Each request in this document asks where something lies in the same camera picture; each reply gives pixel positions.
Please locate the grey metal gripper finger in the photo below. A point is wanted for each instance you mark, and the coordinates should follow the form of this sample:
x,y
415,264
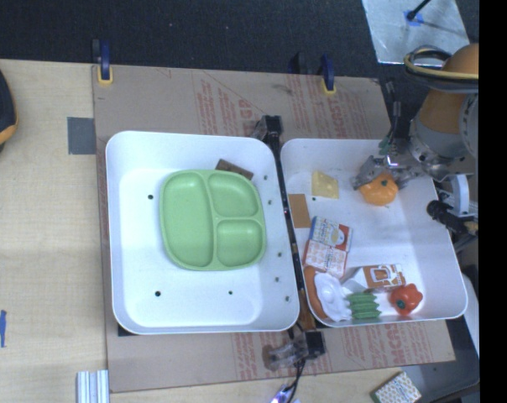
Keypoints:
x,y
401,179
367,172

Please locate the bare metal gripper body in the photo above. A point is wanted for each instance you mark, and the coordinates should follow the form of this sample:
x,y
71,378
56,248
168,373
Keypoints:
x,y
417,162

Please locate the orange bell pepper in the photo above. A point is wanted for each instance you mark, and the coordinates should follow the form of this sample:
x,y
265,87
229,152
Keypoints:
x,y
379,191

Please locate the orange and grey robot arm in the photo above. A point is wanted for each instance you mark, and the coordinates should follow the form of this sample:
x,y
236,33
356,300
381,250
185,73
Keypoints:
x,y
442,107

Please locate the yellow cheese slice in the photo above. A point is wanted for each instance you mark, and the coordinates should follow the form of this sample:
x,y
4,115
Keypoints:
x,y
325,185

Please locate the white plastic tray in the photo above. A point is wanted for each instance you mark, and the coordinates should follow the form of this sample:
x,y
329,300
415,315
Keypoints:
x,y
404,242
144,267

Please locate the white blue orange carton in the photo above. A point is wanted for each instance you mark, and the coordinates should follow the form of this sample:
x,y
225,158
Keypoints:
x,y
329,231

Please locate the orange flat square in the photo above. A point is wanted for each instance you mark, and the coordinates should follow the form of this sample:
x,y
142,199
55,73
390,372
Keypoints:
x,y
299,210

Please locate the thin black rod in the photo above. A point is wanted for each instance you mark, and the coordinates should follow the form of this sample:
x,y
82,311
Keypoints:
x,y
285,212

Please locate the orange and white packet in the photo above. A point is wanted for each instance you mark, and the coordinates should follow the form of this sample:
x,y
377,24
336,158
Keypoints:
x,y
325,260

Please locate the white and orange carton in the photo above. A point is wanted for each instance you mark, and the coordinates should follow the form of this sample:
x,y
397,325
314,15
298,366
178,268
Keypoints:
x,y
381,276

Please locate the red bell pepper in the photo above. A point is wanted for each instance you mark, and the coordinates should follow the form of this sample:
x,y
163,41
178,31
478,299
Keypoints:
x,y
406,298

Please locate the white fried egg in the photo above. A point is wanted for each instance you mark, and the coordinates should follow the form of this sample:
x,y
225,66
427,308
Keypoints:
x,y
331,294

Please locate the orange bread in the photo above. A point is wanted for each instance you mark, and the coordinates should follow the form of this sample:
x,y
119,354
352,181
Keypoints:
x,y
310,292

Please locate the green pea pod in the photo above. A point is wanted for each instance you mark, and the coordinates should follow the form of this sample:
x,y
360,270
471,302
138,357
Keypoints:
x,y
364,306

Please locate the brown biscuit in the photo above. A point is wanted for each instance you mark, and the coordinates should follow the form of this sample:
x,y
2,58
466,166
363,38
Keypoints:
x,y
230,167

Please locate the green divided plate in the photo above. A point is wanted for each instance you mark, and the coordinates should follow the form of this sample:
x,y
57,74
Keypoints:
x,y
186,221

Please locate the brown cardboard board red print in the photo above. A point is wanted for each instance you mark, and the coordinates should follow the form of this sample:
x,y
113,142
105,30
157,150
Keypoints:
x,y
174,99

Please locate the yellow patterned carton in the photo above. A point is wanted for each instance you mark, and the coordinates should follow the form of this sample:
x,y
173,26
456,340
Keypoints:
x,y
396,390

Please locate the black cylinder on white bracket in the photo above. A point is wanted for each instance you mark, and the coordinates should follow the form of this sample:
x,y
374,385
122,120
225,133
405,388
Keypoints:
x,y
446,214

